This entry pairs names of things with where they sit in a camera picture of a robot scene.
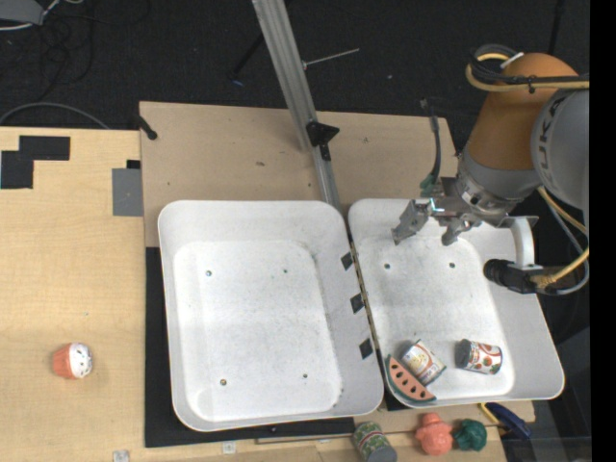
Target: can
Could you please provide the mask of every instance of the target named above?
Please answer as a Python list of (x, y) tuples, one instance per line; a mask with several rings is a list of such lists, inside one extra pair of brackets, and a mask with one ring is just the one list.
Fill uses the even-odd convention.
[(383, 434), (381, 427), (372, 421), (357, 426), (353, 433), (353, 445), (366, 462), (398, 461), (398, 454)]
[(502, 366), (498, 346), (462, 339), (455, 346), (455, 366), (472, 372), (496, 374)]
[(421, 339), (409, 347), (400, 361), (424, 386), (436, 380), (447, 368)]

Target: gray cable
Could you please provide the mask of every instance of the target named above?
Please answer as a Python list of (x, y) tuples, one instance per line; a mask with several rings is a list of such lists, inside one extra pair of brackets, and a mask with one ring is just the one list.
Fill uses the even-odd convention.
[(22, 106), (17, 106), (16, 108), (13, 108), (12, 110), (7, 111), (2, 116), (0, 116), (0, 125), (4, 124), (6, 119), (9, 116), (14, 115), (15, 113), (18, 113), (18, 112), (20, 112), (22, 110), (27, 110), (27, 109), (30, 109), (30, 108), (39, 108), (39, 107), (42, 107), (42, 108), (61, 108), (63, 110), (69, 110), (71, 112), (78, 113), (81, 116), (85, 116), (86, 118), (91, 119), (93, 122), (98, 123), (105, 130), (111, 130), (111, 128), (109, 126), (107, 126), (105, 123), (103, 123), (98, 118), (95, 118), (94, 116), (90, 115), (89, 113), (83, 112), (81, 110), (78, 110), (77, 108), (73, 108), (72, 106), (67, 106), (65, 104), (46, 103), (46, 102), (43, 102), (43, 103), (28, 103), (28, 104), (24, 104)]
[[(569, 227), (567, 226), (563, 218), (556, 212), (556, 210), (551, 205), (548, 205), (548, 207), (550, 209), (550, 212), (552, 212), (553, 216), (555, 217), (556, 222), (558, 222), (562, 230), (569, 237), (569, 240), (571, 240), (571, 243), (573, 244), (574, 248), (577, 250), (578, 253), (582, 253), (584, 249), (578, 243), (578, 240), (576, 239), (575, 235), (571, 232), (571, 230), (569, 229)], [(571, 293), (575, 293), (579, 291), (581, 288), (583, 288), (588, 282), (589, 278), (590, 278), (590, 265), (588, 264), (588, 260), (584, 260), (584, 277), (575, 286), (572, 286), (571, 288), (567, 288), (567, 289), (557, 289), (557, 290), (550, 291), (549, 293), (541, 293), (541, 294), (549, 295), (549, 296), (570, 295)]]

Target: watermelon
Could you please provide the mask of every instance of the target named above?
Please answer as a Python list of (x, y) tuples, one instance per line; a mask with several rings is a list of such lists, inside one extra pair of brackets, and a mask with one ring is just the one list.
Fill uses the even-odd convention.
[(390, 386), (394, 387), (396, 393), (404, 400), (411, 403), (424, 403), (436, 400), (424, 385), (408, 371), (396, 358), (390, 354), (385, 360), (385, 370)]

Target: green can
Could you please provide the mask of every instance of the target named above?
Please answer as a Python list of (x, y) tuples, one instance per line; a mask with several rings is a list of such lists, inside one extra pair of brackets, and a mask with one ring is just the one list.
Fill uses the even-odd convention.
[(398, 454), (377, 423), (362, 423), (353, 433), (353, 444), (366, 462), (397, 462)]

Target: white tray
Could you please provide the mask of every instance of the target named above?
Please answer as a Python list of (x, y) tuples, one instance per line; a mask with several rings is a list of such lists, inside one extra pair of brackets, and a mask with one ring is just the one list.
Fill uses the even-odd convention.
[(159, 216), (171, 393), (198, 431), (357, 416), (383, 382), (345, 223), (322, 202), (178, 201)]
[[(427, 386), (435, 402), (410, 405), (392, 393), (425, 408), (557, 397), (564, 374), (537, 296), (513, 293), (483, 276), (486, 261), (515, 260), (511, 231), (482, 224), (443, 246), (445, 228), (431, 219), (396, 246), (391, 230), (407, 203), (360, 200), (348, 216), (382, 358), (399, 358), (422, 339), (447, 365)], [(500, 346), (500, 371), (457, 369), (454, 348), (462, 339)]]

